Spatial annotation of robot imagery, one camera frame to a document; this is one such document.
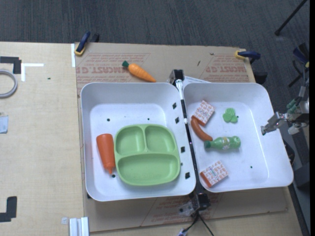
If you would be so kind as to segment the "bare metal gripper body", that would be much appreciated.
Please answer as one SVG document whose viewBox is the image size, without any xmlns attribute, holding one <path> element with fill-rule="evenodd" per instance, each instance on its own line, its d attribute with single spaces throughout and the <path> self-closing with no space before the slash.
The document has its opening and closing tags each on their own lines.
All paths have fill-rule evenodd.
<svg viewBox="0 0 315 236">
<path fill-rule="evenodd" d="M 285 112 L 280 115 L 291 124 L 309 124 L 308 102 L 301 99 L 293 99 L 287 104 Z"/>
</svg>

